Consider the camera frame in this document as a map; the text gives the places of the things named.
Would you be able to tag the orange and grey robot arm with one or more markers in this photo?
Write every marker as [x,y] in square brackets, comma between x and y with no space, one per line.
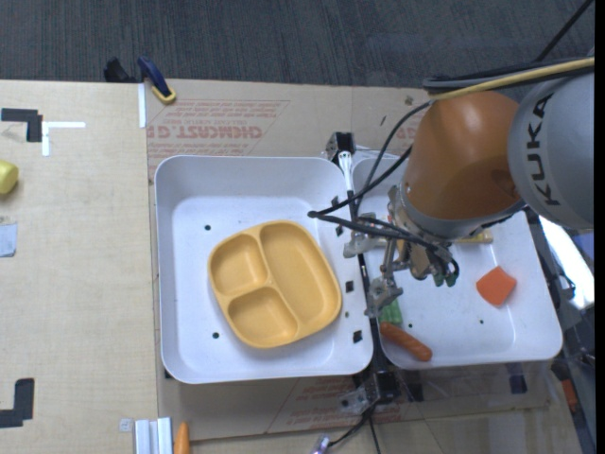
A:
[463,159]

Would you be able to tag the white plastic tray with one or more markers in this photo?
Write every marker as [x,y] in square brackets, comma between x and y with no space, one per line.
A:
[264,182]
[472,329]

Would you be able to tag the green toy vegetable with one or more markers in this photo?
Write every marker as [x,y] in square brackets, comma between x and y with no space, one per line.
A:
[393,315]

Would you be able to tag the orange wedge block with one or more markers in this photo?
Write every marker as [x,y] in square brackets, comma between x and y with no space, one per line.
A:
[495,285]

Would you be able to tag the yellow rounded block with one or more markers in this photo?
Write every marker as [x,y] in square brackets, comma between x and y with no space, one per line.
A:
[6,177]

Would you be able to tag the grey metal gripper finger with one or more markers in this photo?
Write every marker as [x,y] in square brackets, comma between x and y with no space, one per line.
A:
[358,245]
[381,292]

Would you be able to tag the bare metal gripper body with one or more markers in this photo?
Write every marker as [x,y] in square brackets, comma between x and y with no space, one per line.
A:
[423,258]

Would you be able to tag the orange sausage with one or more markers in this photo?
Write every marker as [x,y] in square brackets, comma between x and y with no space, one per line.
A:
[406,342]

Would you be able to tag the yellow divided plate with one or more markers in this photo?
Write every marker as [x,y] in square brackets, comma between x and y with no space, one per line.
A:
[279,272]

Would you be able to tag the pale yellow flat stick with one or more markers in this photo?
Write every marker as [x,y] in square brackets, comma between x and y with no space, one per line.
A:
[481,238]

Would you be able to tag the brown cardboard board, red print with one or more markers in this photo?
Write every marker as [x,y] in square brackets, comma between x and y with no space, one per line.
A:
[293,126]

